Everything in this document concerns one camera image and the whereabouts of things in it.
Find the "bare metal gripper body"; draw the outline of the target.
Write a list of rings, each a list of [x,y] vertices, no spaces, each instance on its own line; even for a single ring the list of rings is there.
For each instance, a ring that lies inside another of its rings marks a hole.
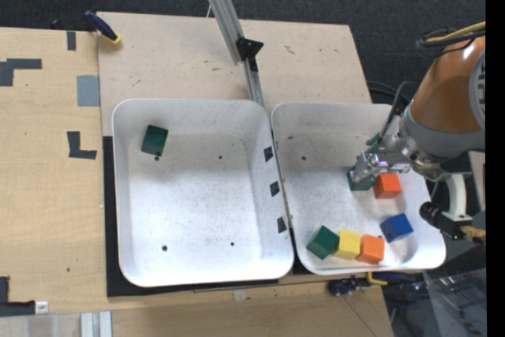
[[[369,140],[369,152],[374,154],[372,164],[380,160],[395,163],[408,163],[410,170],[427,178],[429,181],[444,181],[448,171],[441,167],[443,159],[424,152],[411,136],[401,138],[398,135],[376,134]]]

